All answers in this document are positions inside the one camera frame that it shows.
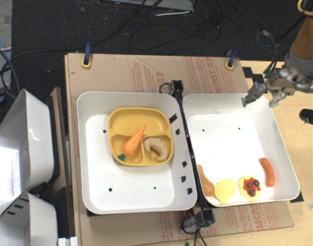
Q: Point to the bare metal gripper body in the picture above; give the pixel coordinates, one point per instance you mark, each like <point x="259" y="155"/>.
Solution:
<point x="279" y="82"/>

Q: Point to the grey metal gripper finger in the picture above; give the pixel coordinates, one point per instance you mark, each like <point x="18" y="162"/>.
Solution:
<point x="275" y="97"/>
<point x="253" y="92"/>

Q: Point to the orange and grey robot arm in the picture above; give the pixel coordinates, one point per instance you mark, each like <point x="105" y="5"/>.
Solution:
<point x="304" y="37"/>

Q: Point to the white plastic tray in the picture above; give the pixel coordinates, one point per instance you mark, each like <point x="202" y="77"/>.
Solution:
<point x="136" y="186"/>
<point x="228" y="147"/>

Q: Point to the orange sausage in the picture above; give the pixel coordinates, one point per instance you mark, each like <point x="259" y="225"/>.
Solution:
<point x="269" y="174"/>

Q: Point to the thin black rod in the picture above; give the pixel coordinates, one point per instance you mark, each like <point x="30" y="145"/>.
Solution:
<point x="188" y="140"/>

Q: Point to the yellow pizza with red sauce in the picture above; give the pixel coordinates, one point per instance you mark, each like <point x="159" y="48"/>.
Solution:
<point x="249" y="187"/>

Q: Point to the yellow potato slice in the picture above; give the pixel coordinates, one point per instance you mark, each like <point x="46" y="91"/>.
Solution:
<point x="225" y="190"/>

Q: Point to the brown chicken drumstick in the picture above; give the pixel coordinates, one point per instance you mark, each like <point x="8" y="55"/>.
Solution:
<point x="207" y="186"/>

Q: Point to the beige croissant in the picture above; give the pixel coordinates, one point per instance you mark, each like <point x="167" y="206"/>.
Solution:
<point x="160" y="147"/>

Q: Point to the yellow divided plate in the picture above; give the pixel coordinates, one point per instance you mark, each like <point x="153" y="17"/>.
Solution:
<point x="136" y="120"/>

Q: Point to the orange carrot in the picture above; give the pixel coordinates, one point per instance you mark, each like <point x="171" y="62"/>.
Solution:
<point x="133" y="143"/>

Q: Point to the brown cardboard board, red print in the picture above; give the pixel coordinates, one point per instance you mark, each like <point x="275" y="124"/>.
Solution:
<point x="115" y="73"/>

